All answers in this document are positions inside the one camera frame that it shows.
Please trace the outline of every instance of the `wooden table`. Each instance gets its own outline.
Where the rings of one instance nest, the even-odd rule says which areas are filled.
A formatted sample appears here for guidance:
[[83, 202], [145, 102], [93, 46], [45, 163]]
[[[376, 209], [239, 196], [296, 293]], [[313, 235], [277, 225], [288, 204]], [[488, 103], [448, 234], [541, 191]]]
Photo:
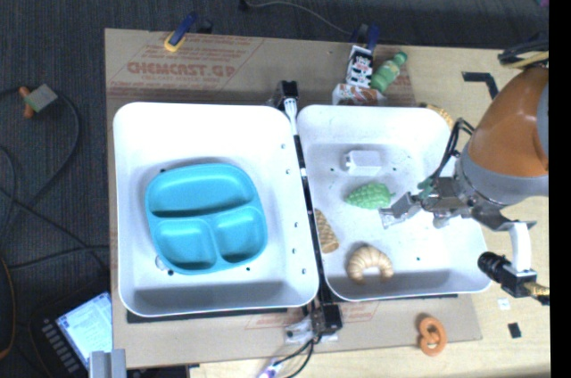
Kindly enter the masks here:
[[[195, 377], [255, 377], [283, 345], [288, 318], [232, 316], [130, 324], [117, 291], [117, 217], [112, 117], [137, 100], [191, 103], [261, 103], [279, 80], [296, 80], [300, 105], [331, 103], [343, 79], [351, 45], [252, 37], [192, 35], [186, 50], [164, 53], [167, 33], [108, 29], [105, 33], [109, 131], [110, 223], [114, 348], [126, 350], [129, 368], [200, 363]], [[485, 83], [467, 83], [462, 72], [489, 72], [499, 89], [517, 74], [501, 67], [499, 50], [379, 46], [377, 60], [405, 51], [406, 69], [387, 91], [394, 105], [444, 108], [453, 118], [477, 124], [491, 102]], [[504, 210], [532, 219], [533, 268], [549, 286], [549, 201], [530, 198]], [[490, 251], [511, 256], [506, 233], [484, 228]], [[301, 376], [545, 376], [550, 374], [550, 308], [530, 298], [513, 299], [493, 283], [485, 292], [435, 300], [389, 300], [360, 305], [362, 323], [346, 324], [338, 342], [318, 345]], [[414, 320], [429, 312], [445, 321], [452, 342], [437, 357], [416, 346]], [[512, 338], [517, 323], [521, 337]], [[293, 371], [302, 357], [292, 361]]]

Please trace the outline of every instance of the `dark fabric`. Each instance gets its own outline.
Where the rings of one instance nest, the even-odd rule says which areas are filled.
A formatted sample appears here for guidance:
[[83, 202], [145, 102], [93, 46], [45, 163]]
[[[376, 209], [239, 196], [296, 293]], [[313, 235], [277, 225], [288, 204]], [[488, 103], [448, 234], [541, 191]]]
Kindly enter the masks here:
[[[273, 0], [248, 0], [253, 4]], [[243, 11], [238, 0], [0, 0], [0, 90], [48, 84], [67, 97], [80, 124], [76, 151], [60, 175], [35, 198], [73, 142], [74, 115], [59, 102], [33, 120], [22, 117], [15, 93], [0, 94], [0, 147], [11, 156], [19, 208], [0, 242], [15, 266], [78, 247], [109, 241], [104, 28], [174, 29], [190, 11], [210, 19], [215, 34], [347, 41], [361, 23], [375, 22], [380, 39], [399, 44], [506, 48], [549, 31], [549, 8], [535, 0], [283, 0], [302, 5], [338, 29], [291, 6]], [[0, 187], [11, 170], [0, 155]], [[0, 195], [0, 218], [8, 208]], [[69, 231], [73, 237], [65, 234]], [[105, 250], [96, 255], [108, 263]], [[86, 253], [14, 269], [18, 331], [14, 349], [0, 361], [0, 376], [41, 376], [25, 324], [43, 300], [68, 293], [102, 271]]]

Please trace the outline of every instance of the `blue divided plate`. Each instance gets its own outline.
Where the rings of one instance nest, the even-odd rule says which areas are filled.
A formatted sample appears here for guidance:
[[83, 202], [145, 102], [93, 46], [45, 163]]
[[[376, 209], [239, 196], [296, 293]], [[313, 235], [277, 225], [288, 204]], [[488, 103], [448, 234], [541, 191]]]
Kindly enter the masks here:
[[256, 259], [268, 243], [260, 196], [231, 164], [197, 164], [161, 172], [146, 188], [146, 216], [162, 262], [199, 275]]

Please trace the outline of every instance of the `white plastic tray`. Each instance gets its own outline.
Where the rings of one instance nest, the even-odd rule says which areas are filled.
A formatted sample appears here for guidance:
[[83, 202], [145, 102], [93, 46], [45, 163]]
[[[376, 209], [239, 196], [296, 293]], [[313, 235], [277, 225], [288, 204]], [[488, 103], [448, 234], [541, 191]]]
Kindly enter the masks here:
[[[435, 112], [421, 108], [311, 105], [298, 115], [298, 129], [313, 207], [321, 210], [340, 247], [323, 254], [331, 290], [349, 301], [479, 292], [490, 279], [477, 267], [486, 251], [482, 229], [471, 219], [454, 218], [436, 229], [432, 215], [420, 211], [411, 219], [383, 228], [376, 210], [349, 205], [345, 197], [369, 182], [387, 185], [393, 201], [429, 176], [444, 153], [450, 130]], [[344, 167], [352, 150], [380, 154], [374, 177], [356, 177]], [[359, 285], [346, 273], [347, 260], [362, 244], [371, 244], [392, 261], [394, 277], [386, 282], [378, 270], [365, 272]]]
[[[267, 106], [131, 103], [114, 117], [119, 294], [140, 316], [299, 307], [319, 276], [300, 168], [286, 116]], [[268, 245], [254, 261], [207, 275], [170, 275], [145, 217], [145, 188], [162, 169], [226, 162], [254, 182]]]

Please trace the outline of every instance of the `green toy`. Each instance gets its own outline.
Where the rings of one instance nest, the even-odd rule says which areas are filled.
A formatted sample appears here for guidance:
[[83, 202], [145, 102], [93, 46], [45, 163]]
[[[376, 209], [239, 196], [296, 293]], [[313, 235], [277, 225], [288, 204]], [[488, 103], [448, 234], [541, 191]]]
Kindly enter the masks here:
[[345, 201], [355, 207], [377, 210], [391, 205], [391, 193], [383, 183], [369, 183], [350, 193]]
[[407, 61], [407, 54], [398, 52], [391, 60], [387, 60], [375, 70], [369, 86], [383, 93], [401, 73], [401, 66]]

